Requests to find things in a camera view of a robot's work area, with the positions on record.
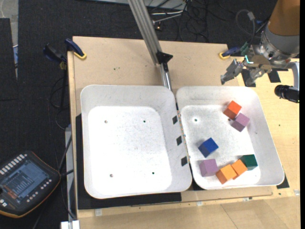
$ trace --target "yellow clamp pad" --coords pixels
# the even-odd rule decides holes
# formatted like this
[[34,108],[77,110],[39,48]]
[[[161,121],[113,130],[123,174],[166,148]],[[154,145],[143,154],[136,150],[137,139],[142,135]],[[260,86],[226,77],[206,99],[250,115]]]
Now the yellow clamp pad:
[[87,58],[87,54],[85,52],[83,52],[83,54],[84,54],[83,56],[80,56],[78,53],[74,52],[74,55],[81,60],[84,60]]
[[222,59],[222,60],[225,60],[225,59],[228,59],[228,58],[230,58],[230,55],[227,55],[227,56],[222,56],[222,54],[223,54],[224,52],[221,52],[220,54],[218,54],[218,56],[219,56],[219,58],[220,59]]

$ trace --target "black bracket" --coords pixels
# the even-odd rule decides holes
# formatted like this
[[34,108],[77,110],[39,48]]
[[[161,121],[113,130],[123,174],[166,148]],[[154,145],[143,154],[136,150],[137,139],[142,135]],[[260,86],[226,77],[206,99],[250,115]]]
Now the black bracket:
[[159,64],[163,64],[165,72],[168,72],[167,63],[173,58],[172,55],[158,51],[156,53]]

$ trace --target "black mat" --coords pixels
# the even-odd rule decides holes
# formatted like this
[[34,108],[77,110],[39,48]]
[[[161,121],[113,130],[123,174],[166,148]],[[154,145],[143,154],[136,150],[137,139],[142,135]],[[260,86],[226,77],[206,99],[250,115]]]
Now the black mat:
[[84,166],[82,147],[81,115],[76,117],[76,147],[77,147],[77,178],[78,178],[78,208],[108,208],[117,206],[145,205],[156,203],[180,202],[181,193],[160,193],[121,198],[95,199],[91,197],[84,186]]
[[18,98],[10,19],[0,19],[0,101]]
[[[228,47],[241,46],[249,39],[249,36],[236,26],[229,10],[237,12],[240,9],[248,9],[253,11],[258,20],[264,20],[271,14],[277,2],[277,0],[199,1],[209,4],[199,11],[200,13],[207,11],[205,20],[200,24],[202,33],[191,33],[193,27],[187,28],[187,22],[192,21],[184,15],[180,26],[183,40],[226,43]],[[245,29],[251,31],[248,18],[241,15],[240,20]],[[181,41],[181,38],[177,37],[178,24],[177,18],[165,21],[162,31],[157,31],[159,40]],[[61,157],[65,146],[64,130],[56,124],[55,116],[58,110],[50,107],[48,98],[51,87],[62,77],[62,71],[58,65],[44,57],[42,49],[45,44],[50,43],[57,50],[64,52],[66,50],[64,40],[72,36],[142,38],[128,5],[83,0],[19,0],[18,88],[20,92],[17,96],[19,101],[10,106],[0,105],[0,113],[14,115],[11,120],[9,116],[1,119],[6,122],[6,130],[10,134],[5,130],[0,133],[0,140],[5,140],[5,145],[0,146],[0,159],[19,150],[29,149],[46,163],[56,167],[54,149],[57,151],[57,156]],[[13,97],[13,91],[10,92],[10,97]],[[69,124],[69,111],[60,113],[57,122],[62,127],[66,127]],[[0,217],[0,228],[31,228],[37,216],[38,210],[19,220]],[[61,221],[67,220],[68,214],[64,209],[62,194],[57,189],[37,228],[58,228]]]

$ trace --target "colored cube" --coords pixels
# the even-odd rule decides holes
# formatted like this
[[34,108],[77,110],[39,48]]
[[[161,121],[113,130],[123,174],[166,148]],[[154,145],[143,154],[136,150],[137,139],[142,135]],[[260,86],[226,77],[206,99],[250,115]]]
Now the colored cube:
[[200,152],[206,158],[210,155],[210,153],[214,152],[216,149],[218,149],[218,145],[214,142],[214,140],[211,137],[208,140],[204,141],[199,146]]
[[244,128],[248,125],[250,119],[245,116],[244,114],[240,113],[234,120],[234,122],[232,123],[232,126],[238,130],[239,132],[241,132],[242,130],[244,130]]
[[255,155],[244,155],[240,158],[248,170],[253,170],[258,166]]
[[238,178],[242,173],[248,170],[248,168],[244,165],[244,163],[240,159],[238,159],[236,162],[232,164],[232,168],[237,174],[237,176],[233,177],[233,179]]
[[221,184],[224,184],[228,180],[231,180],[232,178],[236,177],[237,174],[234,171],[232,165],[226,165],[225,167],[221,168],[219,171],[216,172],[216,176],[221,182]]
[[214,176],[218,171],[218,166],[215,159],[206,159],[202,161],[199,168],[203,177]]
[[238,115],[241,108],[242,107],[238,103],[231,101],[225,109],[224,114],[233,120]]

